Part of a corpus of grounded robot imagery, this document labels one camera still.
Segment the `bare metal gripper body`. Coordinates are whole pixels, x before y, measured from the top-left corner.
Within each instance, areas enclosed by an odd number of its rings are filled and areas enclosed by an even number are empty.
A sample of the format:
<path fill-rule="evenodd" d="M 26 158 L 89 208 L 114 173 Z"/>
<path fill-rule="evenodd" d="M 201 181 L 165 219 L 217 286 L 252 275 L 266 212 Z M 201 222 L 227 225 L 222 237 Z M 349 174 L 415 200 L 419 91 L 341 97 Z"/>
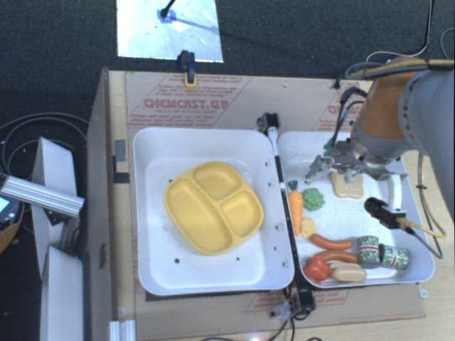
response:
<path fill-rule="evenodd" d="M 346 139 L 334 144 L 333 164 L 341 171 L 384 175 L 388 172 L 388 160 L 369 152 L 357 139 Z"/>

